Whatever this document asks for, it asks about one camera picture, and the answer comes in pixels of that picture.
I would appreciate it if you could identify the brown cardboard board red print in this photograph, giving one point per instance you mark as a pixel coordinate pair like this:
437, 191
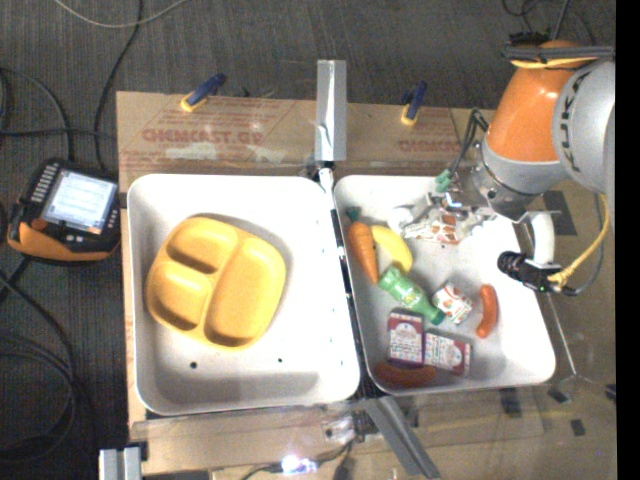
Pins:
210, 138

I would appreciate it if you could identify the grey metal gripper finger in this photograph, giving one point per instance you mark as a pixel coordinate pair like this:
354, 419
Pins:
467, 215
437, 201

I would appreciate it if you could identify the thin black and white rod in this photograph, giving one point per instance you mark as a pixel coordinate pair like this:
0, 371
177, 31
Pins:
342, 258

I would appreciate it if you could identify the green bottle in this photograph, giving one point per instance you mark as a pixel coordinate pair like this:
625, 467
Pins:
407, 293

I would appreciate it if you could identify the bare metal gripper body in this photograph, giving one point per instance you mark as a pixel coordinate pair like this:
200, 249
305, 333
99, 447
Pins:
476, 193

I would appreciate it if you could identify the white red-patterned packet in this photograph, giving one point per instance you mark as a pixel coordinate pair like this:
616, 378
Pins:
435, 230

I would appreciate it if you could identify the yellow divided plate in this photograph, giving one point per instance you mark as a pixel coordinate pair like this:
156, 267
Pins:
220, 283

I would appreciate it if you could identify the orange sausage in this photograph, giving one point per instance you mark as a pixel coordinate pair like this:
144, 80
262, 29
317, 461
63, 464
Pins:
487, 310
405, 375

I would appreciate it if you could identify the white plastic tray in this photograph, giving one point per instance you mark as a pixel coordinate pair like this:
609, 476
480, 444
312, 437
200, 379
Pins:
310, 248
515, 338

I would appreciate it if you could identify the orange carrot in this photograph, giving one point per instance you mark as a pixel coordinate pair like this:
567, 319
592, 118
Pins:
364, 248

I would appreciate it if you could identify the yellow banana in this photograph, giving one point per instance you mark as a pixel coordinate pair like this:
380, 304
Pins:
397, 250

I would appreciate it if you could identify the black cylinder on white bracket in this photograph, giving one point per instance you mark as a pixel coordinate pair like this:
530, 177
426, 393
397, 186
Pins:
542, 233

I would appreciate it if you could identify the maroon and white carton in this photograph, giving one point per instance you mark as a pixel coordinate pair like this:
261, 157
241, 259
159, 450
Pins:
447, 353

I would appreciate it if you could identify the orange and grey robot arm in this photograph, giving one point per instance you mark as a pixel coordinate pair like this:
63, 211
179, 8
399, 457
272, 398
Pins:
530, 113

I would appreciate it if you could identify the small white red-print carton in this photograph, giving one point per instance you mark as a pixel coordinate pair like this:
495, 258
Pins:
452, 304

